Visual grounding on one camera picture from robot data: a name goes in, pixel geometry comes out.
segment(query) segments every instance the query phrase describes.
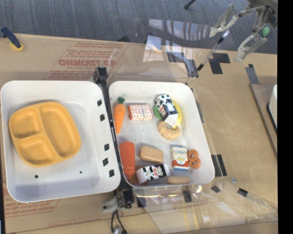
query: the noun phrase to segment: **gray carpet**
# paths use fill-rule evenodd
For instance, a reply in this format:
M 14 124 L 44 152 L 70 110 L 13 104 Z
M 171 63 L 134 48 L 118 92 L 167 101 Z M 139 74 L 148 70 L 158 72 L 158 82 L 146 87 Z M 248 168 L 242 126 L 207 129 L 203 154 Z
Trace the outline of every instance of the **gray carpet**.
M 136 43 L 144 43 L 151 34 L 184 47 L 212 48 L 219 38 L 208 39 L 200 29 L 214 25 L 231 3 L 237 11 L 248 5 L 246 0 L 197 0 L 185 10 L 184 5 L 189 1 L 0 0 L 0 30 L 6 26 L 15 33 L 111 41 L 126 36 Z M 239 19 L 220 49 L 237 50 L 251 34 L 254 20 L 255 15 Z M 183 32 L 183 36 L 172 34 L 172 29 Z M 199 34 L 191 38 L 191 32 Z M 277 54 L 277 31 L 271 28 L 267 39 L 256 52 Z

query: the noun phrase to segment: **yellow plate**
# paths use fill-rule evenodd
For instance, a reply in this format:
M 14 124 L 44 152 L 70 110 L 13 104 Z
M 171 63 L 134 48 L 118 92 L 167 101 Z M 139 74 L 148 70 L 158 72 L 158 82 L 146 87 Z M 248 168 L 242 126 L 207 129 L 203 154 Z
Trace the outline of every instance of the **yellow plate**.
M 53 165 L 78 153 L 81 138 L 68 110 L 44 102 L 17 110 L 9 131 L 22 160 L 34 167 Z

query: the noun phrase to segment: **yellow clip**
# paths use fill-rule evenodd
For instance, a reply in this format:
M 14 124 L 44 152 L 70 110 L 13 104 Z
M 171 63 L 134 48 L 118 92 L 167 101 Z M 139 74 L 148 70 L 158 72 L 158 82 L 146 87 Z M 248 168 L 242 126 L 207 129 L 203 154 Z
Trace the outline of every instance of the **yellow clip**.
M 22 51 L 24 48 L 24 45 L 21 44 L 20 48 L 16 47 L 13 43 L 10 42 L 10 45 L 13 49 L 15 49 L 16 51 Z

